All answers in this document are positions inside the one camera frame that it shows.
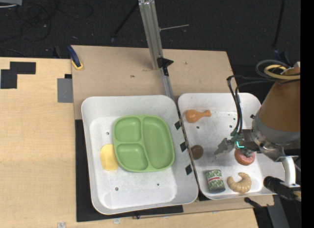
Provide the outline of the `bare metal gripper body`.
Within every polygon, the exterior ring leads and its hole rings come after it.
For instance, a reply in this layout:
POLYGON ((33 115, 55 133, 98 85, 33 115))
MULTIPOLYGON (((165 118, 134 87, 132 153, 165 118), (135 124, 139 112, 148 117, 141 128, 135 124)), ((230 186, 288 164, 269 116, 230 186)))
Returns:
POLYGON ((270 142, 260 131, 243 129, 241 133, 236 133, 231 141, 242 157, 244 157, 241 152, 243 149, 262 153, 274 162, 281 162, 285 157, 283 146, 270 142))

